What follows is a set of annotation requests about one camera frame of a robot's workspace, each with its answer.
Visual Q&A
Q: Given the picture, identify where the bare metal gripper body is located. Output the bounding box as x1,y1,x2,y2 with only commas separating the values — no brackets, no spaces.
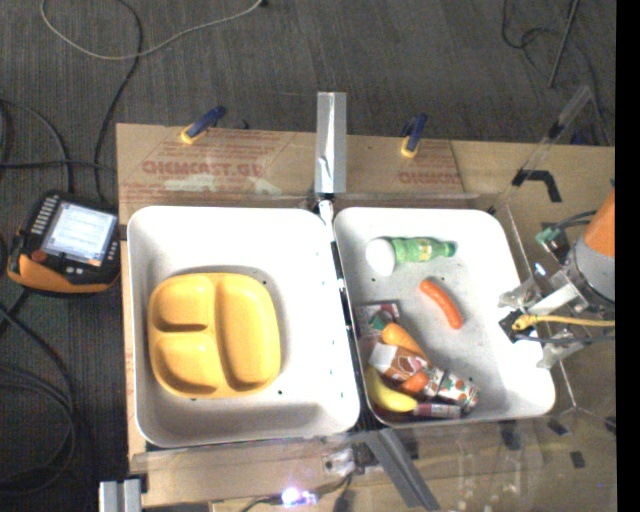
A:
535,234,597,316

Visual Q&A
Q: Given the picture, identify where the white plastic tray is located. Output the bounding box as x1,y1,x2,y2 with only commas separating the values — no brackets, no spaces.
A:
332,206,557,429
126,204,362,449

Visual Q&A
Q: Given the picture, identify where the orange sausage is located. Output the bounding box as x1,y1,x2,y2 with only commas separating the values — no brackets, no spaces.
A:
418,277,465,331

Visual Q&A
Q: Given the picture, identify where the green plastic bottle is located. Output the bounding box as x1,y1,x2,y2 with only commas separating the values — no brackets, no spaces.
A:
389,236,459,265

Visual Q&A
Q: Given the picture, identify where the orange carrot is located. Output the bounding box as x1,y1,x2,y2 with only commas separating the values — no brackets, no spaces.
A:
381,322,431,364

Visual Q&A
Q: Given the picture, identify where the small orange piece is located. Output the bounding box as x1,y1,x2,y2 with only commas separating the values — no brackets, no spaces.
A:
399,370,431,394

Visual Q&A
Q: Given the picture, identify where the pink and white tube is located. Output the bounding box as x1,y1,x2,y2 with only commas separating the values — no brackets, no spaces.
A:
412,402,462,420

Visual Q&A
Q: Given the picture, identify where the brown and white carton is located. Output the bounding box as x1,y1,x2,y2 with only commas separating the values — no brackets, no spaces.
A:
368,342,430,385

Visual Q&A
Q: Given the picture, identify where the white egg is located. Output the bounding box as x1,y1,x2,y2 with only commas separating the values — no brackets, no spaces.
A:
364,237,397,278

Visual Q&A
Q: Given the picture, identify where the colourful printed packet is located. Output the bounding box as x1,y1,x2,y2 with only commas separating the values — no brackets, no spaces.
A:
355,301,403,342

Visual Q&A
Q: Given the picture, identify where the yellow banana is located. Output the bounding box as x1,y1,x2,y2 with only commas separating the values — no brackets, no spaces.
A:
363,364,420,414

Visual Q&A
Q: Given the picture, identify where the brown cardboard board red print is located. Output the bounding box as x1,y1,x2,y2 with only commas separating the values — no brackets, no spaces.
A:
115,122,617,507

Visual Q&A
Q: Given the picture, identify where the yellow divided plate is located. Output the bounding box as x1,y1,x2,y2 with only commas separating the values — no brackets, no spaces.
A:
146,271,284,400

